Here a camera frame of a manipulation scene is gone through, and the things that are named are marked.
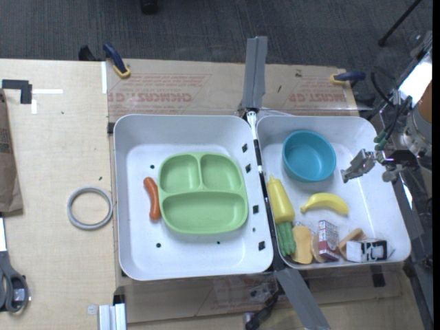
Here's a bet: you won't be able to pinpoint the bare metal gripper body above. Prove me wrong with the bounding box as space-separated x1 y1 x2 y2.
379 124 434 170

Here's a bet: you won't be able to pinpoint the white plastic tray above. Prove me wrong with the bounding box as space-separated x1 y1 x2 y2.
256 114 413 270
112 113 275 282

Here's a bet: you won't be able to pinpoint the yellow banana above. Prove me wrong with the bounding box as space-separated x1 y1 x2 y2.
300 192 350 217

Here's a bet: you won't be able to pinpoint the blue bowl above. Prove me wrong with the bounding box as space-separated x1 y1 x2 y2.
281 129 338 183

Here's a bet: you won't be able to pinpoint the tan bread bun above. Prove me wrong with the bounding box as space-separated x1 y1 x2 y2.
338 227 368 258

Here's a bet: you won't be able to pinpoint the black and white carton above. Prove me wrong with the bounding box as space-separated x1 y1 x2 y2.
344 239 389 264

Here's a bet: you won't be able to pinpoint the red and white carton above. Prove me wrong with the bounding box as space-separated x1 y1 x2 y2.
317 219 341 262

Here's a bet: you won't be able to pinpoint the yellow squeeze bottle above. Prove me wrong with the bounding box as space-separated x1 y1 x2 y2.
266 174 296 225

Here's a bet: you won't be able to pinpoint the tan round biscuit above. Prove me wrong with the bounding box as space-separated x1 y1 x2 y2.
310 232 328 264

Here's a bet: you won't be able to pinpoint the yellow orange flat slice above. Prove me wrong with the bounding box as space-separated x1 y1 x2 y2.
291 225 315 265

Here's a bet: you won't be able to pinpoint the green asparagus bunch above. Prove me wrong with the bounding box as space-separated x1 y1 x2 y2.
276 221 298 258

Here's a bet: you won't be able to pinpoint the green divided plate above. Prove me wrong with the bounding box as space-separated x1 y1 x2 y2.
157 151 250 235

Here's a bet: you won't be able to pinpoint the brown cardboard board red print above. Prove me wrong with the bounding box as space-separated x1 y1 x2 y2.
105 58 404 325

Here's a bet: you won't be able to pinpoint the orange sausage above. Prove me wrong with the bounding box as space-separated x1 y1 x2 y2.
142 176 162 221

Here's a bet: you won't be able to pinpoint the grey tape roll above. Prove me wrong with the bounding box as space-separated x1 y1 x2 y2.
66 186 114 231

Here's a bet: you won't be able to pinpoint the brown paper bag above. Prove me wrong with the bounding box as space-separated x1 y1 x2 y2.
0 87 25 217

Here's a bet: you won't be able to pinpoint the grey handled scissors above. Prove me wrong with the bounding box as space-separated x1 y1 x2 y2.
0 249 32 314

